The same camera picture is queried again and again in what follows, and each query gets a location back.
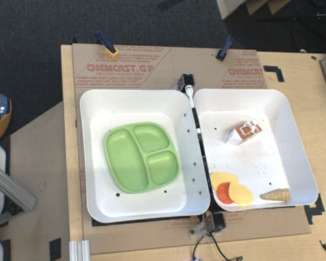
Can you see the orange and white carton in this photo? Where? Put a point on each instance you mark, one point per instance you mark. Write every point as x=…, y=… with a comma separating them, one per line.
x=244, y=133

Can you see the tan ice cream cone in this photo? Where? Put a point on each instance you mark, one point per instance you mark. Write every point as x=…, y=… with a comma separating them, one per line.
x=277, y=195

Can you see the thin black and white rod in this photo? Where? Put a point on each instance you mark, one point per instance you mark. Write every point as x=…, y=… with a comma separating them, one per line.
x=197, y=124

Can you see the brown cardboard board red print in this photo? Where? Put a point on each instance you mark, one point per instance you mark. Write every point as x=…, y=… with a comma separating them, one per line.
x=157, y=64

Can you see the yellow round slice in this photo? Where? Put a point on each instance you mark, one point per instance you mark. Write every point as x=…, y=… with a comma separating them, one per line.
x=222, y=177
x=240, y=194

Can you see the red tomato slice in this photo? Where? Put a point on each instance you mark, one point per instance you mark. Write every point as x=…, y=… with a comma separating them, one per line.
x=222, y=193

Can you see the green divided plate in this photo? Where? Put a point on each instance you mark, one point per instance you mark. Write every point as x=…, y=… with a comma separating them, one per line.
x=130, y=156

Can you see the white plastic tray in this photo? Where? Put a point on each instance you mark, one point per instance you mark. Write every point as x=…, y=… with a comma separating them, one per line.
x=97, y=200
x=260, y=159

